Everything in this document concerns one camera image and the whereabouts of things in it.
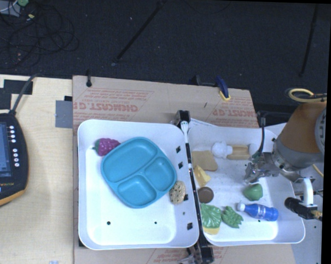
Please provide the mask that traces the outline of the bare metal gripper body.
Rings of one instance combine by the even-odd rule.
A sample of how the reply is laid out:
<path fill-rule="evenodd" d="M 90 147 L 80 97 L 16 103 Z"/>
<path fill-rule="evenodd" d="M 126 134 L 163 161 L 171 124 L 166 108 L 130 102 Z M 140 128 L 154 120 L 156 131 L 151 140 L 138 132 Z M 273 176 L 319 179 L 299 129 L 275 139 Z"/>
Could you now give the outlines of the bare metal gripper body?
<path fill-rule="evenodd" d="M 255 171 L 263 171 L 264 177 L 276 177 L 282 175 L 289 181 L 296 183 L 300 182 L 301 175 L 298 169 L 293 168 L 287 162 L 283 162 L 281 158 L 274 158 L 273 153 L 263 152 L 259 156 L 251 159 L 255 164 Z"/>

